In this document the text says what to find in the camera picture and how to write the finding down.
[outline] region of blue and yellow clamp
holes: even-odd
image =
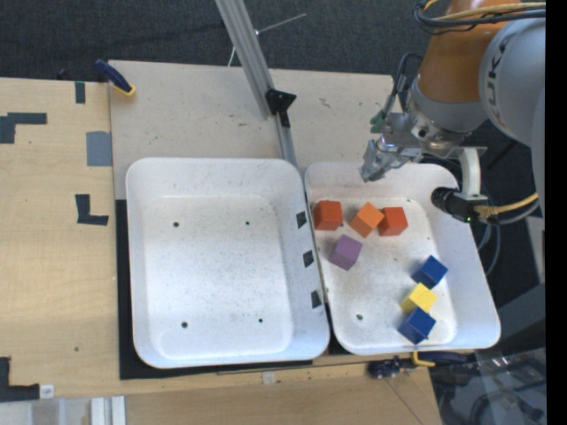
[[[114,85],[114,89],[122,95],[132,97],[134,93],[136,93],[136,87],[124,79],[122,74],[116,71],[115,68],[110,66],[104,60],[98,59],[95,62],[95,68],[99,74],[111,81]]]

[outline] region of empty white tray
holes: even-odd
[[[390,170],[384,179],[365,183],[359,166],[321,162],[306,171],[311,207],[319,200],[337,200],[343,207],[341,228],[315,231],[337,340],[360,355],[479,349],[495,344],[500,321],[470,227],[431,203],[437,187],[456,187],[451,173],[440,166],[408,164]],[[408,228],[399,236],[380,236],[374,230],[367,238],[361,237],[348,222],[366,202],[378,209],[402,206]],[[343,234],[362,243],[361,254],[348,271],[328,261]],[[398,331],[406,316],[400,302],[416,285],[411,274],[430,255],[448,272],[432,289],[438,298],[430,315],[437,322],[426,340],[413,345]]]
[[[126,192],[133,337],[147,364],[307,360],[326,349],[330,330],[295,167],[281,159],[143,158],[129,168]]]

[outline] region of black clip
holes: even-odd
[[[269,110],[272,115],[279,113],[280,121],[284,128],[290,127],[290,119],[287,116],[287,109],[293,104],[297,95],[278,91],[277,89],[269,89],[266,92],[266,100],[268,101]]]

